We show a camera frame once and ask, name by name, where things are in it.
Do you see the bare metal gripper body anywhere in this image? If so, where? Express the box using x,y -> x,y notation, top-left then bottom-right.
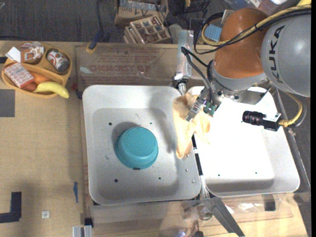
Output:
192,86 -> 248,114

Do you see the yellow cloth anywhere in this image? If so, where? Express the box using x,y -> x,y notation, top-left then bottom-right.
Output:
172,92 -> 211,159

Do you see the black and white thin rod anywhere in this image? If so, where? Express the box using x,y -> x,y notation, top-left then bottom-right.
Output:
192,132 -> 210,199

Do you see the white plastic tray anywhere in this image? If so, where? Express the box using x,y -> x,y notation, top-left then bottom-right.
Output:
82,84 -> 202,205
187,85 -> 301,198

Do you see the teal bowl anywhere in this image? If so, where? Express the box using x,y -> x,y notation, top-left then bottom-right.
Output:
114,126 -> 159,170

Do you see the yellow banana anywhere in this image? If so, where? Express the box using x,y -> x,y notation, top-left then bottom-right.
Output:
33,81 -> 70,99

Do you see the red and white can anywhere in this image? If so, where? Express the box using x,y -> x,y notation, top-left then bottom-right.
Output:
46,48 -> 71,73

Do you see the orange divided plate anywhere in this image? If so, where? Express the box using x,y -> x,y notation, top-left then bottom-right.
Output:
1,41 -> 73,99

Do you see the orange carrot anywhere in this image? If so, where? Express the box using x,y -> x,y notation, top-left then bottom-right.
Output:
23,71 -> 51,92

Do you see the brown and white carton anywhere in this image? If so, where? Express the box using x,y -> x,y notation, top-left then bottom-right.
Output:
5,41 -> 45,64

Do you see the pink and white packet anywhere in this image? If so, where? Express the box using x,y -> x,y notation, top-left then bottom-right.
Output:
3,62 -> 35,89

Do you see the black cylinder on white bracket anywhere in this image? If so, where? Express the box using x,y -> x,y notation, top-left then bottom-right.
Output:
236,86 -> 282,132

